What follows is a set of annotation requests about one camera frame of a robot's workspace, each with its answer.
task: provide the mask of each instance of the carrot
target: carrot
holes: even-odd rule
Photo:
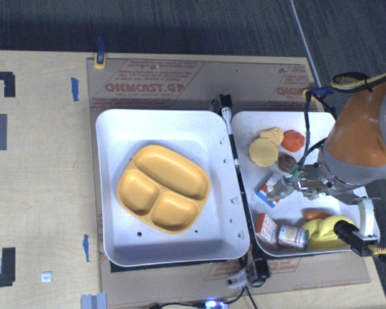
[[[324,211],[307,211],[304,213],[304,219],[306,221],[311,221],[311,220],[315,220],[315,219],[326,219],[328,218],[329,216],[331,216],[331,214],[327,213],[327,212],[324,212]]]
[[[297,152],[304,146],[304,136],[298,131],[285,131],[282,146],[290,152]]]

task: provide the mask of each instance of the toy tomato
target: toy tomato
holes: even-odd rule
[[[285,131],[282,146],[290,152],[297,152],[304,147],[304,136],[298,131]]]

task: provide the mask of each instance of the black corner marker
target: black corner marker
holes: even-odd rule
[[[2,248],[0,287],[12,286],[15,281],[15,247]]]
[[[15,97],[15,77],[13,72],[0,72],[0,80],[5,83],[5,97]]]

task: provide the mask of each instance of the wooden table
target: wooden table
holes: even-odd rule
[[[0,308],[80,308],[82,294],[102,290],[86,69],[92,57],[0,51],[0,71],[11,71],[16,79],[16,97],[4,97],[0,81],[0,114],[7,115],[7,147],[0,151],[0,260],[2,248],[16,250],[16,280],[0,288]],[[71,78],[79,84],[76,101]],[[370,283],[254,299],[259,308],[386,308],[373,260],[364,260]],[[52,282],[43,283],[42,272],[52,272]],[[246,296],[231,308],[252,304]]]

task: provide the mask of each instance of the tin can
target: tin can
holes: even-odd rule
[[[305,249],[309,241],[309,230],[282,225],[277,236],[279,245]]]

